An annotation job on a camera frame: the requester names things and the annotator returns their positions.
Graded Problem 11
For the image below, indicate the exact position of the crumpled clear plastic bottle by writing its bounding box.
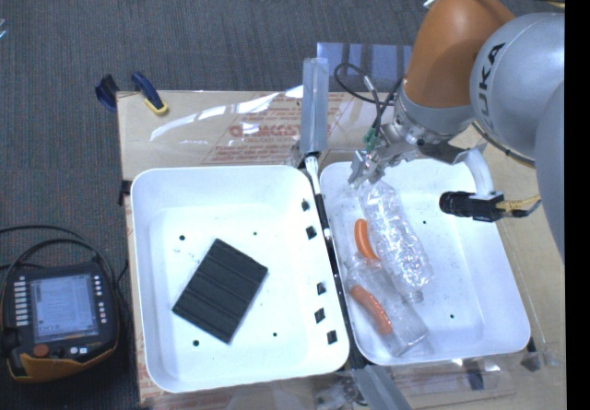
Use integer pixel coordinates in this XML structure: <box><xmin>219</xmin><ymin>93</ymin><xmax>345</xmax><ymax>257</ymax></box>
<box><xmin>358</xmin><ymin>179</ymin><xmax>436</xmax><ymax>304</ymax></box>

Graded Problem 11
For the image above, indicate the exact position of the black cylinder on white bracket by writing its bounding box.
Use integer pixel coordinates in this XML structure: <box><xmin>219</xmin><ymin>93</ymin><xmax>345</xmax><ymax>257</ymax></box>
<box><xmin>417</xmin><ymin>140</ymin><xmax>506</xmax><ymax>223</ymax></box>

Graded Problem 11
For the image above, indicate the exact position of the smooth clear plastic bottle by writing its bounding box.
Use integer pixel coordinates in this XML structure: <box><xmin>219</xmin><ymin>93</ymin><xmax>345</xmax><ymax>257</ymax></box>
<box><xmin>343</xmin><ymin>253</ymin><xmax>431</xmax><ymax>357</ymax></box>

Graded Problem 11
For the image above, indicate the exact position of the orange toy sausage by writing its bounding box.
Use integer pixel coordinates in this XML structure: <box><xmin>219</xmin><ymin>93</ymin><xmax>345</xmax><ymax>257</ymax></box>
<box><xmin>353</xmin><ymin>218</ymin><xmax>382</xmax><ymax>262</ymax></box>
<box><xmin>349</xmin><ymin>284</ymin><xmax>395</xmax><ymax>336</ymax></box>

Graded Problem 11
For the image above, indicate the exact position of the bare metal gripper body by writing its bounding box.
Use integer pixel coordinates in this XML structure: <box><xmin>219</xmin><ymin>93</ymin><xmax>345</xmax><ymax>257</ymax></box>
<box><xmin>367</xmin><ymin>115</ymin><xmax>456</xmax><ymax>170</ymax></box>

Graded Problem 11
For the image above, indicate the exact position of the white plastic tray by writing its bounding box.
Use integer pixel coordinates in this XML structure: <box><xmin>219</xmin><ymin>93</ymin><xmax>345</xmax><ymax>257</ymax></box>
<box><xmin>130</xmin><ymin>164</ymin><xmax>350</xmax><ymax>394</ymax></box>
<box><xmin>318</xmin><ymin>158</ymin><xmax>532</xmax><ymax>367</ymax></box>

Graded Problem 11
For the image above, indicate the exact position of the brown cardboard board red print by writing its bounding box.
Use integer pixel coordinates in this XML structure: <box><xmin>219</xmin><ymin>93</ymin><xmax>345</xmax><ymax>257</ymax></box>
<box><xmin>114</xmin><ymin>89</ymin><xmax>566</xmax><ymax>405</ymax></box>

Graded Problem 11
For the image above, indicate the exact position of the black ribbed rectangular pad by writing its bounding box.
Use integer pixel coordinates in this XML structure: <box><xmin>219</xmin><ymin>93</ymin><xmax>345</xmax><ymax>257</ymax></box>
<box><xmin>171</xmin><ymin>238</ymin><xmax>269</xmax><ymax>346</ymax></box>

